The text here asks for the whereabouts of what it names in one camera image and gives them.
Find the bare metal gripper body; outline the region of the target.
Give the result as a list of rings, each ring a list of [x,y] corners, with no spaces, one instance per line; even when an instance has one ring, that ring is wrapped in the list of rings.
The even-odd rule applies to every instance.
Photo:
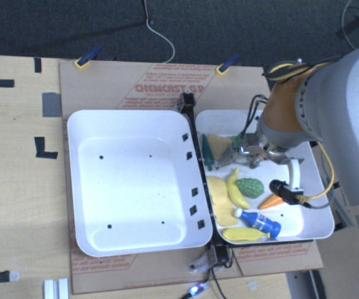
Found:
[[[287,156],[287,148],[282,148],[271,143],[264,135],[262,138],[255,133],[246,133],[238,146],[240,155],[246,157],[260,156],[263,160],[269,160],[278,165],[286,165],[290,161]]]

